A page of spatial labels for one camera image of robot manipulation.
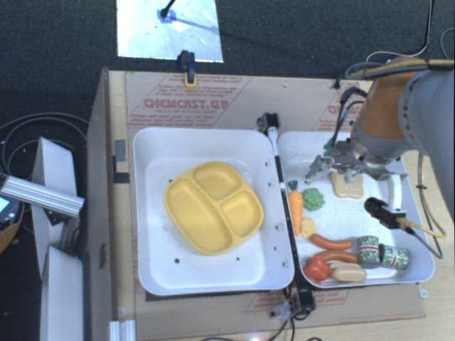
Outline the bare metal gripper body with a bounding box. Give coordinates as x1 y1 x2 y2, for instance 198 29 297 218
332 139 389 175

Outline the beige biscuit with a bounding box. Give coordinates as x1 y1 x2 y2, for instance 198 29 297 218
329 170 365 200

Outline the green broccoli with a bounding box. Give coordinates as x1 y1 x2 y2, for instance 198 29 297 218
301 187 326 212

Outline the thin black and white rod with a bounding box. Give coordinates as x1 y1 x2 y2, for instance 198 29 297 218
268 127 304 291

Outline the white plastic tray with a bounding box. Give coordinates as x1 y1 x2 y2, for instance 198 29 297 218
277 130 436 290
132 126 296 296

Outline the orange carrot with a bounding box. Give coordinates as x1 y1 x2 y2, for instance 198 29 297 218
287 180 304 238

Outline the pale yellow toy food piece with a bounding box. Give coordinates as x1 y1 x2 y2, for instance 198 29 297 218
301 216 319 239

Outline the orange-red sausage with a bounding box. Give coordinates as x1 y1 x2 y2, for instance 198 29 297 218
312 249 360 264
309 233 354 251

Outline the green and red can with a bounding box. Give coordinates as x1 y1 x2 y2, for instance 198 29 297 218
355 235 382 266
378 243 410 271

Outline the beige bread roll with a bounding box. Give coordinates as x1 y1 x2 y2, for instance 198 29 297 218
329 261 368 283

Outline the red bell pepper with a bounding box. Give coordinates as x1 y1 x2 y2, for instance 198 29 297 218
302 255 332 284

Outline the brown cardboard board red print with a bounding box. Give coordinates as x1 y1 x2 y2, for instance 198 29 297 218
125 70 427 341

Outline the yellow divided plate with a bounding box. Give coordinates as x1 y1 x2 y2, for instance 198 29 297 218
163 161 265 256

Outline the black cylinder on white bracket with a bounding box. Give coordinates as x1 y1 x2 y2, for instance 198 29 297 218
363 171 408 229

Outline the black block with thin wires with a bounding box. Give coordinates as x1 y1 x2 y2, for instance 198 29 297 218
269 285 316 322
257 112 282 133

